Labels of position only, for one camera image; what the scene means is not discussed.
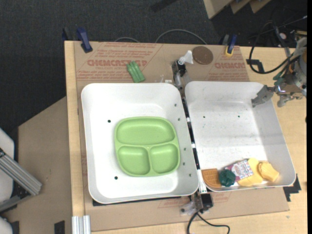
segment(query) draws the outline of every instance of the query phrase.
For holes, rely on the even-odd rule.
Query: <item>blue clamp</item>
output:
[[[77,28],[77,37],[80,41],[82,41],[81,46],[82,46],[85,53],[89,53],[89,52],[93,51],[93,48],[91,47],[91,45],[89,43],[87,32],[84,28],[82,28],[82,27]]]
[[[231,39],[230,39],[230,41],[226,47],[225,55],[228,57],[231,57],[233,55],[233,49],[235,46],[236,38],[237,38],[237,35],[232,35],[232,37],[231,37]]]

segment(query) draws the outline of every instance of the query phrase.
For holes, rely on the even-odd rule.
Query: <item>green divided plate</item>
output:
[[[121,169],[132,176],[172,173],[180,164],[175,128],[161,117],[132,117],[115,127],[115,150]]]

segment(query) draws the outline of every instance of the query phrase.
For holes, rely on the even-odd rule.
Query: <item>green object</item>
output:
[[[235,178],[236,178],[236,175],[228,169],[224,169],[219,174],[219,181],[221,185],[224,185],[226,187],[233,185],[235,183]]]
[[[127,70],[135,83],[145,81],[145,77],[135,61],[132,61],[129,64],[127,64]]]
[[[175,128],[164,118],[126,118],[117,124],[114,134],[118,163],[129,175],[165,175],[180,165]]]

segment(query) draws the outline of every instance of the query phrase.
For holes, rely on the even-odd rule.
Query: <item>black carpet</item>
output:
[[[249,46],[272,15],[277,23],[296,19],[307,0],[273,0],[266,7],[254,14],[246,5],[236,15],[227,7],[208,19],[203,0],[0,0],[0,128],[9,133],[66,95],[64,27],[75,37],[81,26],[90,40],[102,41],[155,42],[163,32],[185,29],[219,44],[225,34],[237,34],[237,44]],[[183,32],[158,42],[202,44]]]

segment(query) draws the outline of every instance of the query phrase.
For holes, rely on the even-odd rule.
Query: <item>brown round disc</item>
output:
[[[213,61],[214,55],[210,49],[198,46],[193,49],[193,58],[199,64],[207,65]]]

